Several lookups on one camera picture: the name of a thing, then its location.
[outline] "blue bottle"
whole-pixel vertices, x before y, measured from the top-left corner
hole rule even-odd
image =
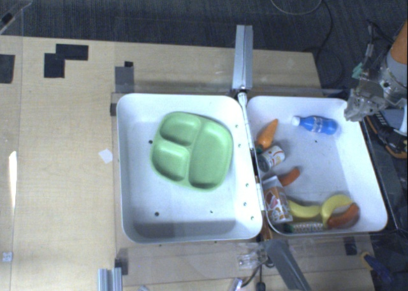
[[[325,133],[333,135],[337,131],[337,122],[332,119],[326,119],[320,116],[308,116],[292,118],[292,124],[295,126],[303,126],[306,130],[317,133]]]

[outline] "yellow banana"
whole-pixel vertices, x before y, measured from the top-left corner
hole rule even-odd
[[[294,218],[302,219],[315,218],[317,215],[320,214],[321,210],[321,207],[318,205],[302,206],[291,200],[288,200],[288,204],[291,214]]]
[[[347,206],[352,203],[353,201],[346,195],[334,195],[326,200],[321,206],[321,217],[324,227],[327,227],[327,220],[336,208]]]

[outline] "wooden table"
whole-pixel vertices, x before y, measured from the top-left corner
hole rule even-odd
[[[0,37],[0,53],[12,51],[7,45],[14,38],[17,37]],[[233,72],[234,50],[46,38],[23,38],[21,42],[23,76],[20,128],[16,127],[19,152],[14,257],[11,272],[3,264],[0,276],[7,279],[11,274],[13,291],[96,290],[97,271],[113,267],[116,238],[121,233],[115,224],[118,204],[113,192],[113,165],[106,164],[98,154],[104,149],[112,151],[109,108],[115,66],[134,62],[135,82],[145,85],[227,86]],[[65,78],[44,78],[44,53],[55,53],[56,43],[88,45],[89,59],[66,61]],[[264,86],[319,87],[312,55],[305,53],[255,50],[256,79]],[[12,85],[0,86],[0,92],[5,93]],[[5,97],[1,105],[1,115],[7,106],[13,106]],[[371,275],[358,256],[346,256],[339,242],[342,244],[340,240],[292,245],[311,287],[373,290]],[[138,249],[135,244],[129,246]],[[358,239],[357,246],[361,251],[372,250],[367,238]],[[191,271],[183,271],[183,265],[193,263],[189,247],[185,248],[188,261],[172,256],[171,251],[164,255],[154,247],[140,248],[140,258],[150,261],[140,272],[150,291],[228,290],[235,268],[227,264],[208,262],[209,268],[219,266],[219,278],[192,281]],[[231,244],[218,249],[224,255],[232,256],[234,252]],[[198,258],[201,266],[197,276],[206,276],[202,271],[206,264],[203,258],[210,260],[209,256]],[[225,262],[235,260],[232,257]],[[180,271],[166,280],[166,271],[160,271],[157,262],[173,268],[180,264]],[[269,290],[286,290],[276,269],[264,270],[264,274]],[[124,289],[138,290],[138,286]],[[4,290],[8,290],[8,283],[4,282]],[[254,283],[246,290],[254,290]]]

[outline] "dark floor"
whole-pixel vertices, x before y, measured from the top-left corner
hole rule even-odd
[[[407,17],[407,0],[324,0],[315,12],[296,16],[279,12],[270,0],[33,1],[28,36],[233,47],[235,25],[250,24],[256,49],[296,51],[321,46],[330,29],[329,8],[333,29],[317,63],[323,87],[356,83],[351,72],[365,53],[366,19],[392,36]],[[275,2],[307,11],[318,0]]]

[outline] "orange carrot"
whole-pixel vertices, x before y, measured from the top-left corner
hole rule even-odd
[[[354,220],[357,217],[359,210],[360,208],[353,203],[344,213],[330,217],[327,220],[327,226],[329,228],[341,227],[342,225]]]
[[[278,127],[278,119],[274,119],[268,126],[262,130],[255,141],[255,147],[257,153],[262,153],[265,149],[268,149],[273,142],[276,128]]]
[[[279,176],[278,180],[283,186],[288,186],[291,184],[294,180],[296,180],[300,175],[300,171],[297,167],[295,167],[292,171],[290,171],[288,174],[285,174],[283,176]]]

